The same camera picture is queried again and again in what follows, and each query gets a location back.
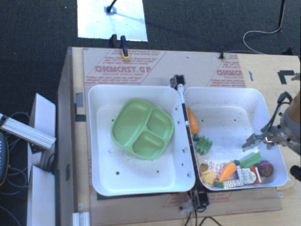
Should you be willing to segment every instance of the orange carrot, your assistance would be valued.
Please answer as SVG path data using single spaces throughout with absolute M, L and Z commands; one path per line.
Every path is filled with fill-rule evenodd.
M 228 177 L 230 177 L 234 172 L 236 171 L 236 165 L 234 162 L 229 162 L 224 166 L 222 169 L 222 172 L 220 174 L 220 179 L 219 182 L 223 182 L 226 180 Z
M 189 107 L 187 107 L 187 114 L 191 133 L 193 135 L 197 134 L 199 132 L 198 121 Z

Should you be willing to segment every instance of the white cable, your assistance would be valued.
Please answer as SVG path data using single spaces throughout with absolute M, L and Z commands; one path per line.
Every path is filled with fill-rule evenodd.
M 248 32 L 246 32 L 246 33 L 244 34 L 244 36 L 243 36 L 243 41 L 244 41 L 244 44 L 248 47 L 249 50 L 251 50 L 251 51 L 253 51 L 253 52 L 255 52 L 255 53 L 264 55 L 264 53 L 261 53 L 261 52 L 255 50 L 255 49 L 251 48 L 250 46 L 248 46 L 247 43 L 246 43 L 246 41 L 245 41 L 245 37 L 246 37 L 247 34 L 252 33 L 252 32 L 265 33 L 265 34 L 272 34 L 272 33 L 276 33 L 276 32 L 278 32 L 278 31 L 280 31 L 280 30 L 281 30 L 281 26 L 282 26 L 282 22 L 283 22 L 284 8 L 285 8 L 285 7 L 283 7 L 283 11 L 282 11 L 282 15 L 281 15 L 281 23 L 280 23 L 280 27 L 277 28 L 275 31 L 272 31 L 272 32 L 264 32 L 264 31 L 252 30 L 252 31 L 248 31 Z

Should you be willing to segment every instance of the dark floor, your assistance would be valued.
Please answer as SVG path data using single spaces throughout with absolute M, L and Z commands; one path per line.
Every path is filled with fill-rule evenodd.
M 217 52 L 245 50 L 249 30 L 277 29 L 281 0 L 143 0 L 148 42 L 130 48 Z M 292 47 L 300 55 L 301 0 L 286 0 L 281 32 L 249 34 L 262 53 Z M 108 47 L 107 40 L 77 37 L 77 0 L 0 0 L 0 113 L 30 113 L 35 93 L 53 103 L 68 46 Z M 11 154 L 13 167 L 26 167 L 26 144 Z M 27 190 L 0 194 L 0 205 L 26 225 Z M 17 225 L 0 208 L 0 226 Z

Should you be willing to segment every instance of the green divided plate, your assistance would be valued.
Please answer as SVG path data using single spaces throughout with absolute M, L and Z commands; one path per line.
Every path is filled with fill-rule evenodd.
M 173 119 L 142 99 L 129 100 L 111 126 L 111 137 L 117 145 L 149 160 L 158 158 L 164 152 L 173 132 Z

